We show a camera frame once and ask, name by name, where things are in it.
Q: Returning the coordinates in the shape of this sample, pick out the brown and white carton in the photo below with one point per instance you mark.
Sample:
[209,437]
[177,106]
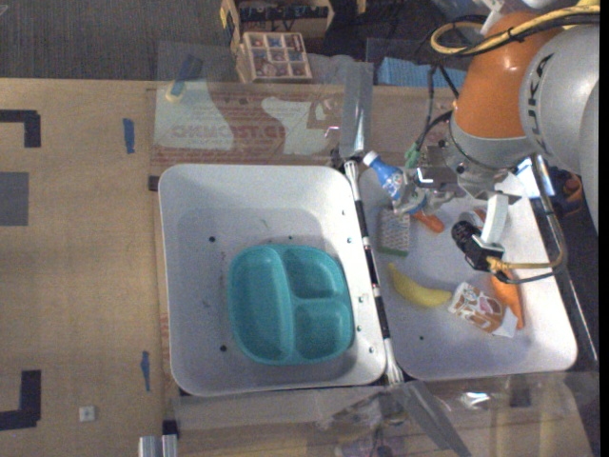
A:
[478,308]

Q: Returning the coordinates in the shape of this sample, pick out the blue and white bottle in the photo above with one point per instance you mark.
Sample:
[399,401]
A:
[389,179]

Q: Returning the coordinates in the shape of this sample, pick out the white plastic tray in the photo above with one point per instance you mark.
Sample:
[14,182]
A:
[457,350]
[200,274]

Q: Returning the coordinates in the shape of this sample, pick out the black cylinder on white bracket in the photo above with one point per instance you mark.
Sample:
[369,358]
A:
[476,248]

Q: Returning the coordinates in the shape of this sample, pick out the small orange carrot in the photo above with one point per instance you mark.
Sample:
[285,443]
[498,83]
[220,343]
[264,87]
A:
[430,222]

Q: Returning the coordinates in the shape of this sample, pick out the teal divided plate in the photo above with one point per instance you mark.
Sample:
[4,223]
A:
[259,303]

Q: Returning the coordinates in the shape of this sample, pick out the yellow banana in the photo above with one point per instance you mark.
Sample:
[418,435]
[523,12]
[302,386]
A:
[416,291]

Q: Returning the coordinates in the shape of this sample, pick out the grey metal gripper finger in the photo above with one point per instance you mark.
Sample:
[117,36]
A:
[406,199]
[435,200]

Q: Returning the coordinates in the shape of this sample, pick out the large orange carrot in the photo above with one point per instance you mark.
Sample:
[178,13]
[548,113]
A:
[510,298]

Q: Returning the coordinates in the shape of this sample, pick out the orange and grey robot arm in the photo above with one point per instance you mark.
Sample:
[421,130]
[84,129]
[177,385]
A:
[495,98]

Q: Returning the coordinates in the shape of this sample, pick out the brown cardboard board red print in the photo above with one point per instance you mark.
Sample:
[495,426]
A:
[247,152]

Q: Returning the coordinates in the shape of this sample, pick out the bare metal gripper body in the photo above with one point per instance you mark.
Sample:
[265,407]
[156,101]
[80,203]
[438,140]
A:
[445,172]

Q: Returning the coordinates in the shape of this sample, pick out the wooden grid game box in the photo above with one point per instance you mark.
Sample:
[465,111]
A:
[278,55]

